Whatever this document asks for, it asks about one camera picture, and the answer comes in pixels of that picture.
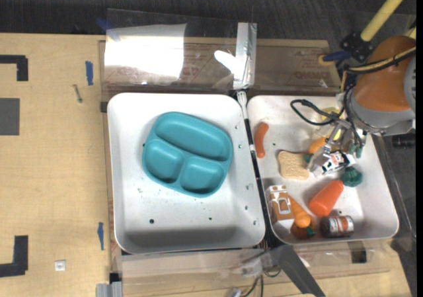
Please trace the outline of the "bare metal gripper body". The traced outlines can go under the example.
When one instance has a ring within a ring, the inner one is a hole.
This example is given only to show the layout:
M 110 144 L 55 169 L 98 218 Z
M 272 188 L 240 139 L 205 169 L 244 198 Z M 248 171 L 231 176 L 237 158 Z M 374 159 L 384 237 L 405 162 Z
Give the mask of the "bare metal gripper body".
M 344 153 L 352 153 L 355 145 L 355 129 L 347 120 L 339 120 L 326 139 L 325 154 L 330 154 L 336 149 Z

